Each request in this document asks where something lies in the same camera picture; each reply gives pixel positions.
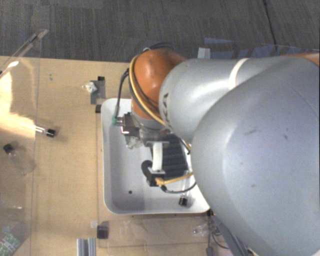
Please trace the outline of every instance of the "white stripe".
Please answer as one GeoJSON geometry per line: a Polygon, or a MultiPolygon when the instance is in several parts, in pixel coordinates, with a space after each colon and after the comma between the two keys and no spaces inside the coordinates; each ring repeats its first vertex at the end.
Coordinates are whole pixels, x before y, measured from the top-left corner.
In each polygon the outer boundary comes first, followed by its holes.
{"type": "Polygon", "coordinates": [[[231,70],[230,76],[229,76],[229,90],[231,91],[233,88],[237,86],[237,74],[241,66],[248,60],[248,58],[242,58],[240,59],[231,70]]]}

